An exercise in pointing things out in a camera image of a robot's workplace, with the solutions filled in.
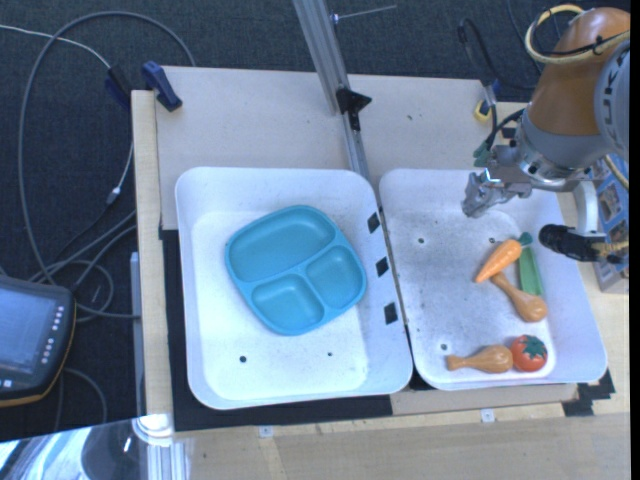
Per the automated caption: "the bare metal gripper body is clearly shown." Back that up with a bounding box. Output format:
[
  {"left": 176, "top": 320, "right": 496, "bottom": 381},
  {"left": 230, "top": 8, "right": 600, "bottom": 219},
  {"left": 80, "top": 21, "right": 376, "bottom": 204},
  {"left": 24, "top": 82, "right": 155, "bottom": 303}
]
[{"left": 485, "top": 143, "right": 597, "bottom": 200}]

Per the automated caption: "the blue divided plate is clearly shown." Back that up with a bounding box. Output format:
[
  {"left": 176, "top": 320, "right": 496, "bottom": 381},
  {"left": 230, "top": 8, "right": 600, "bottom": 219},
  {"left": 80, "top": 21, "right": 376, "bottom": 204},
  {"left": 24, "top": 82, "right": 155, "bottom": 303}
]
[{"left": 224, "top": 204, "right": 369, "bottom": 338}]

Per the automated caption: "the tan chicken drumstick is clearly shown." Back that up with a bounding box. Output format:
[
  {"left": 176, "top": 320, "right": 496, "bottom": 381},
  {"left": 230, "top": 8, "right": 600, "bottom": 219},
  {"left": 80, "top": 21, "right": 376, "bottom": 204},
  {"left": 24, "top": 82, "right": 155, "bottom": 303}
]
[
  {"left": 489, "top": 271, "right": 550, "bottom": 324},
  {"left": 445, "top": 344, "right": 515, "bottom": 375}
]

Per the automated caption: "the blue printed carton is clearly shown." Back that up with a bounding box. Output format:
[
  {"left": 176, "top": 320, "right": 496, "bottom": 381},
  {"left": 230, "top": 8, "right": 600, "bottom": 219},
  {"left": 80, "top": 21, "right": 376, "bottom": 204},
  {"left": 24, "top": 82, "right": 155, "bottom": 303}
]
[{"left": 592, "top": 160, "right": 631, "bottom": 295}]

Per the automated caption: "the orange carrot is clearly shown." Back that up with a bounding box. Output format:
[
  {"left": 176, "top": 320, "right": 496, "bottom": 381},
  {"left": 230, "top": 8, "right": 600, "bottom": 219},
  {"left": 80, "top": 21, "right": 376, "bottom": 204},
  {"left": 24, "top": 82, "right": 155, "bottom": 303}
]
[{"left": 474, "top": 231, "right": 535, "bottom": 285}]

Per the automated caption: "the pale wood board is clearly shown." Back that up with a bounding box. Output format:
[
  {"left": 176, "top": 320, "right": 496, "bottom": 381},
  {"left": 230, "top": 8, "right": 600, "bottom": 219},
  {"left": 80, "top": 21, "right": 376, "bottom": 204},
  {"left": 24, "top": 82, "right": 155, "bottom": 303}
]
[{"left": 153, "top": 65, "right": 581, "bottom": 416}]

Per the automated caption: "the red tomato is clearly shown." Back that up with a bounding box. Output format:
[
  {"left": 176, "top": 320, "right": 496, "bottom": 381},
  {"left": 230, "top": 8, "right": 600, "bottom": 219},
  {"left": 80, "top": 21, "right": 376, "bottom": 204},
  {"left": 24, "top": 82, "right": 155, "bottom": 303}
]
[{"left": 509, "top": 334, "right": 550, "bottom": 374}]

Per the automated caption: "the green pea pod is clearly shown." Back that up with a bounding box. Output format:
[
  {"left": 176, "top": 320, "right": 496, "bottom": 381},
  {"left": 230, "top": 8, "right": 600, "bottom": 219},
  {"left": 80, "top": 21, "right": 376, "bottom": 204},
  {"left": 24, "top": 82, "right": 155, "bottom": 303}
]
[{"left": 517, "top": 246, "right": 546, "bottom": 297}]

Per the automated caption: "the black cylinder on white bracket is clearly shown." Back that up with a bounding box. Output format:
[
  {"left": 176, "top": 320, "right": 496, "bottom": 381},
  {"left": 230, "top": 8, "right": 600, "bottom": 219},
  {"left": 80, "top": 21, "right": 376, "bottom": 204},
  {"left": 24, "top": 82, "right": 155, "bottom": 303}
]
[{"left": 538, "top": 180, "right": 627, "bottom": 265}]

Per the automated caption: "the white plastic tray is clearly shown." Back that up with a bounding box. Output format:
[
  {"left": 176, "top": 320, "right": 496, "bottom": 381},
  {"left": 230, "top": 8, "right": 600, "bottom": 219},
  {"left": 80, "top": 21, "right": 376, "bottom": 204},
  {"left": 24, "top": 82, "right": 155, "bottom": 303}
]
[
  {"left": 378, "top": 167, "right": 609, "bottom": 392},
  {"left": 174, "top": 166, "right": 415, "bottom": 412}
]

